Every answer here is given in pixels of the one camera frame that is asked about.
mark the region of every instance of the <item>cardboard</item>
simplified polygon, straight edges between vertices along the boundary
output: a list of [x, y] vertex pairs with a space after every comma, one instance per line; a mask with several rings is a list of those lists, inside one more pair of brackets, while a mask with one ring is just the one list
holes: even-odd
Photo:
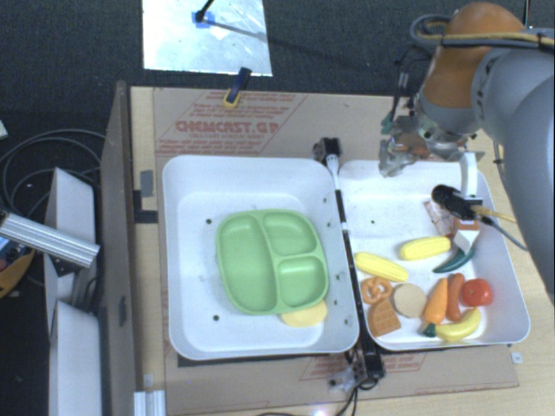
[[[329, 377], [347, 366], [342, 354], [214, 364], [180, 362], [167, 338], [163, 211], [157, 206], [161, 205], [160, 174], [165, 162], [177, 153], [309, 158], [322, 137], [340, 138], [343, 162], [375, 159], [376, 131], [391, 101], [355, 95], [245, 92], [235, 111], [221, 107], [224, 93], [167, 88], [132, 91], [134, 189], [142, 192], [140, 175], [149, 172], [157, 184], [154, 190], [146, 190], [140, 207], [158, 212], [157, 225], [136, 225], [136, 245], [155, 240], [154, 250], [160, 248], [160, 283], [152, 274], [158, 267], [149, 265], [149, 274], [141, 274], [140, 267], [137, 270], [138, 280], [148, 277], [149, 281], [148, 287], [137, 282], [136, 293], [141, 308], [136, 313], [142, 313], [143, 371], [153, 376], [154, 387], [166, 389], [169, 415], [344, 401], [345, 393], [330, 389], [329, 384]], [[142, 145], [155, 156], [139, 155]], [[152, 262], [152, 251], [147, 254]], [[163, 328], [164, 338], [146, 328]], [[146, 347], [152, 349], [148, 354]], [[361, 393], [360, 400], [519, 384], [506, 346], [387, 354], [383, 361], [386, 377], [372, 392]]]

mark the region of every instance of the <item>toy pretzel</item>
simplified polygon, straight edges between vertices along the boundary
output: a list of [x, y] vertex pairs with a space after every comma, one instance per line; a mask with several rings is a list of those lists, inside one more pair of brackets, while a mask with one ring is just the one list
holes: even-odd
[[387, 279], [369, 277], [361, 284], [362, 299], [368, 305], [374, 305], [382, 299], [387, 299], [393, 293], [393, 287]]

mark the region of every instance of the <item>green divided plate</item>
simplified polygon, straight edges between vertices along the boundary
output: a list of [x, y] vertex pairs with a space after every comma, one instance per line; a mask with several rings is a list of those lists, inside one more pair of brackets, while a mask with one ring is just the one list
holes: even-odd
[[308, 218], [258, 210], [224, 219], [216, 237], [219, 272], [232, 303], [251, 315], [305, 309], [328, 292], [322, 244]]

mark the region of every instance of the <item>blue and yellow clamp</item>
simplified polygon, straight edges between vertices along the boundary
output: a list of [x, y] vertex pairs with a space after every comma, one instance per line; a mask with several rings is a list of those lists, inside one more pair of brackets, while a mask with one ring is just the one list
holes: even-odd
[[236, 107], [239, 99], [241, 98], [241, 91], [246, 88], [249, 78], [251, 77], [251, 70], [248, 68], [241, 68], [237, 77], [233, 81], [231, 88], [227, 90], [224, 96], [225, 107]]

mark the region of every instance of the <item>yellow corn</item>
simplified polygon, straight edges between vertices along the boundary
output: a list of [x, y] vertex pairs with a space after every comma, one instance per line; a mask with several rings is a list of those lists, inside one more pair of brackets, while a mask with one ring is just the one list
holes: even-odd
[[420, 260], [449, 251], [451, 240], [445, 236], [411, 240], [401, 247], [401, 259]]
[[363, 251], [356, 253], [355, 266], [365, 273], [388, 279], [391, 282], [408, 280], [408, 272], [401, 265], [376, 254]]

